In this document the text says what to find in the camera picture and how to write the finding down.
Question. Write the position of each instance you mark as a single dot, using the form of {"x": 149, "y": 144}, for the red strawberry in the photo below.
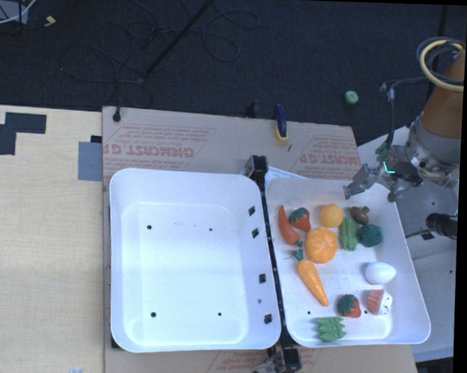
{"x": 300, "y": 219}
{"x": 349, "y": 306}

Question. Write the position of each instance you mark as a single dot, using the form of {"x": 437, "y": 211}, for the white printed paper sheet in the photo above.
{"x": 284, "y": 173}

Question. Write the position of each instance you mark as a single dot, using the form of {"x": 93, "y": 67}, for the red chili pepper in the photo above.
{"x": 286, "y": 227}

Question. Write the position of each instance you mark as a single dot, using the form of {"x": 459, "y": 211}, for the green pea pods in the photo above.
{"x": 331, "y": 329}

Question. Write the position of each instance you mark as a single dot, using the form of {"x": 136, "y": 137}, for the thin black rod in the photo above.
{"x": 271, "y": 245}

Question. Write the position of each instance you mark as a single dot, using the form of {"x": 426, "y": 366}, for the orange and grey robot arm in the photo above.
{"x": 441, "y": 110}

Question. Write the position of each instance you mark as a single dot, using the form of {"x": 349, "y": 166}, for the orange fruit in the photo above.
{"x": 331, "y": 215}

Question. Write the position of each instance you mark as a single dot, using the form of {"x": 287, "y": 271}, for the brown mushroom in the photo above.
{"x": 359, "y": 214}

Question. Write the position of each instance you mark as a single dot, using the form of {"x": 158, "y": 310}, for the green broccoli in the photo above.
{"x": 369, "y": 235}

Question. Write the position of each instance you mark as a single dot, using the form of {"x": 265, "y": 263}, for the white egg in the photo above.
{"x": 380, "y": 273}

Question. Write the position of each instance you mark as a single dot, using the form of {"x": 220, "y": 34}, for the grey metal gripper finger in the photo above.
{"x": 359, "y": 182}
{"x": 393, "y": 194}

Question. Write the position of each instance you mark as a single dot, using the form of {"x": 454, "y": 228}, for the brown cardboard board red print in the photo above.
{"x": 227, "y": 143}

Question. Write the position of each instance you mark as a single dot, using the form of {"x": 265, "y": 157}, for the white plastic tray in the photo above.
{"x": 345, "y": 272}
{"x": 183, "y": 264}

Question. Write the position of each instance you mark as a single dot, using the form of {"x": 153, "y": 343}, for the small green round object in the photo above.
{"x": 351, "y": 97}

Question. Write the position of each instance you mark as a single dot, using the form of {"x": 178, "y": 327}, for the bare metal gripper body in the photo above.
{"x": 406, "y": 170}

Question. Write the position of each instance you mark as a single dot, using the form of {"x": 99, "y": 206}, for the orange pumpkin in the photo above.
{"x": 321, "y": 244}

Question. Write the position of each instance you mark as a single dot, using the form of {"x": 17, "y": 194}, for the black cylinder on white bracket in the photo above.
{"x": 443, "y": 226}

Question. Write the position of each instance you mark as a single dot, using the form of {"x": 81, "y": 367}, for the orange carrot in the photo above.
{"x": 312, "y": 280}

